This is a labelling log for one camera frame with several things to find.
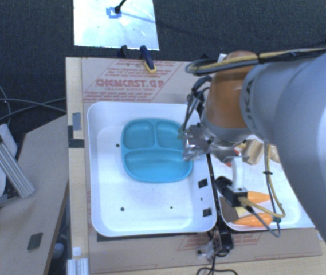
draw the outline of reflective panel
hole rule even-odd
[[[145,45],[159,50],[152,0],[74,0],[74,44],[129,49]]]

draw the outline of white tray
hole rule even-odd
[[[89,108],[92,223],[97,232],[119,237],[196,233],[214,227],[217,215],[206,158],[196,160],[184,180],[172,183],[139,182],[123,168],[121,134],[129,121],[161,118],[181,123],[186,108],[123,102],[98,102]],[[195,113],[188,125],[197,122]],[[200,188],[204,179],[207,185]]]
[[[257,139],[261,141],[254,135],[249,136],[248,139]],[[215,177],[226,176],[229,179],[232,179],[233,170],[227,165],[221,163],[215,157],[211,158],[213,161],[213,169]],[[286,217],[281,219],[280,228],[282,229],[291,229],[291,228],[309,228],[314,227],[311,219],[308,217],[307,213],[303,209],[302,205],[298,201],[294,191],[292,190],[288,179],[286,178],[284,171],[282,170],[281,164],[278,164],[274,161],[270,161],[270,169],[273,173],[272,182],[274,185],[274,189],[276,190],[278,199],[282,204]],[[266,178],[263,174],[265,171],[264,165],[264,157],[262,156],[261,161],[256,165],[250,165],[248,163],[243,163],[243,173],[244,173],[244,186],[249,191],[258,191],[260,193],[268,193]],[[272,210],[272,205],[270,201],[263,202],[260,204],[261,206]],[[276,210],[278,213],[281,211],[275,204]],[[253,226],[244,226],[244,225],[236,225],[232,222],[226,222],[228,227],[232,228],[235,231],[258,231],[258,230],[266,230],[264,227],[253,227]],[[272,222],[270,224],[270,228],[277,229],[277,224]]]

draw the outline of blue clamp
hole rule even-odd
[[[141,52],[142,57],[145,59],[144,66],[146,67],[147,71],[149,71],[150,73],[155,73],[156,67],[152,60],[150,52],[148,51],[148,49],[146,48],[145,45],[142,45],[140,47],[140,52]]]
[[[109,18],[112,18],[112,19],[113,19],[113,18],[119,18],[119,17],[122,16],[122,12],[120,12],[120,13],[116,13],[114,7],[106,8],[105,12],[106,12],[107,16],[108,16]]]

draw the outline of wire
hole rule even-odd
[[[242,57],[235,57],[221,62],[207,64],[206,60],[197,60],[186,66],[186,72],[195,75],[210,74],[243,66],[263,64],[272,61],[289,61],[297,58],[309,58],[326,52],[325,48],[303,48],[277,52],[265,52]]]
[[[5,91],[3,90],[3,88],[1,87],[1,85],[0,85],[0,91],[1,91],[1,93],[3,94],[3,96],[5,98],[5,103],[7,105],[7,109],[9,110],[9,114],[11,114],[11,106],[10,106],[10,103],[7,102],[7,94],[5,93]],[[10,122],[11,122],[11,118],[9,118],[9,120],[7,121],[7,126],[10,125]]]
[[[282,212],[282,214],[277,214],[275,212],[270,211],[267,208],[264,208],[264,207],[262,207],[262,206],[260,206],[260,205],[258,205],[256,203],[251,202],[250,200],[248,200],[245,197],[239,197],[238,200],[242,203],[243,207],[249,206],[249,207],[257,208],[257,209],[259,209],[259,210],[261,210],[261,211],[263,211],[263,212],[265,212],[267,214],[270,214],[270,215],[272,215],[274,217],[277,217],[277,218],[283,218],[283,217],[286,216],[286,213],[284,211]]]
[[[204,270],[208,270],[209,271],[207,275],[213,275],[214,272],[219,272],[219,273],[232,272],[234,275],[238,275],[238,273],[235,270],[233,270],[233,269],[224,269],[224,270],[215,269],[216,256],[214,256],[214,258],[213,258],[213,264],[211,265],[211,268],[208,268],[208,267],[199,268],[197,270],[196,275],[199,275],[201,273],[201,271],[204,271]]]
[[[275,189],[273,187],[272,178],[271,178],[271,175],[269,174],[269,172],[270,172],[270,156],[269,156],[270,155],[270,145],[269,144],[267,144],[266,150],[267,150],[267,154],[266,154],[266,156],[267,156],[267,158],[266,158],[266,176],[268,177],[268,182],[270,184],[270,188],[271,188],[271,192],[273,194],[273,198],[275,199],[278,208],[282,212],[283,217],[285,217],[286,212],[285,212],[284,208],[282,207],[281,203],[279,202],[279,200],[277,198]]]
[[[29,101],[29,100],[24,100],[24,99],[15,99],[15,98],[0,98],[0,101],[15,101],[15,102],[23,102],[23,103],[28,103],[28,104],[35,104],[37,106],[42,106],[45,108],[49,108],[49,109],[53,109],[53,110],[57,110],[63,113],[66,113],[66,110],[63,110],[61,108],[57,108],[51,105],[47,105],[44,103],[39,103],[39,102],[34,102],[34,101]]]
[[[55,100],[51,100],[51,101],[47,101],[47,102],[43,102],[42,104],[51,104],[51,103],[55,103],[55,102],[60,102],[60,101],[65,101],[66,100],[66,98],[60,98],[60,99],[55,99]],[[34,106],[29,106],[29,107],[25,107],[25,108],[22,108],[22,109],[19,109],[19,110],[16,110],[16,111],[14,111],[14,112],[12,112],[12,113],[10,113],[10,114],[7,114],[7,115],[5,115],[5,116],[2,116],[1,118],[0,118],[0,121],[1,120],[3,120],[3,119],[5,119],[5,118],[7,118],[7,117],[10,117],[10,116],[13,116],[13,115],[15,115],[15,114],[18,114],[18,113],[21,113],[21,112],[24,112],[24,111],[26,111],[26,110],[30,110],[30,109],[33,109],[33,108],[36,108],[36,107],[38,107],[38,105],[34,105]]]
[[[244,207],[249,213],[251,213],[251,214],[253,214],[262,224],[263,224],[263,226],[273,235],[273,236],[275,236],[275,237],[280,237],[281,236],[281,233],[280,233],[280,231],[278,232],[278,233],[275,233],[271,228],[270,228],[270,226],[268,226],[268,224],[265,222],[265,221],[263,221],[263,219],[253,210],[253,208],[252,207],[249,207],[249,206],[247,206],[247,207]]]
[[[226,257],[227,255],[229,254],[229,251],[228,250],[220,250],[216,256],[219,257],[219,258],[223,258],[223,257]]]
[[[268,190],[268,194],[270,195],[270,201],[271,201],[271,205],[272,205],[272,210],[274,211],[274,213],[276,213],[276,208],[275,208],[275,204],[273,202],[273,196],[272,196],[272,190],[271,190],[271,186],[270,186],[270,179],[271,176],[269,174],[270,172],[270,145],[267,144],[265,142],[265,156],[264,156],[264,160],[265,160],[265,176],[266,176],[266,185],[267,185],[267,190]],[[280,222],[277,219],[276,220],[276,226],[277,226],[277,235],[274,235],[276,237],[280,237],[281,235],[281,229],[280,229]]]
[[[206,87],[204,89],[202,89],[201,91],[199,91],[199,93],[197,94],[197,97],[195,99],[195,101],[193,102],[193,99],[195,97],[195,92],[196,91],[192,91],[190,93],[190,95],[188,96],[188,100],[187,100],[187,110],[186,110],[186,117],[184,118],[184,122],[182,124],[182,132],[184,132],[186,130],[187,127],[187,123],[189,121],[189,119],[191,118],[193,112],[195,111],[195,108],[198,105],[198,101],[200,101],[201,96],[203,95],[203,93],[208,90],[210,87]]]

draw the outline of white plastic sink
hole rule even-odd
[[[214,227],[217,216],[206,158],[195,161],[183,180],[168,183],[138,181],[123,167],[121,136],[128,122],[159,118],[181,123],[186,108],[122,102],[98,102],[89,108],[92,223],[100,234],[196,233]],[[199,116],[193,114],[188,125],[197,122]]]

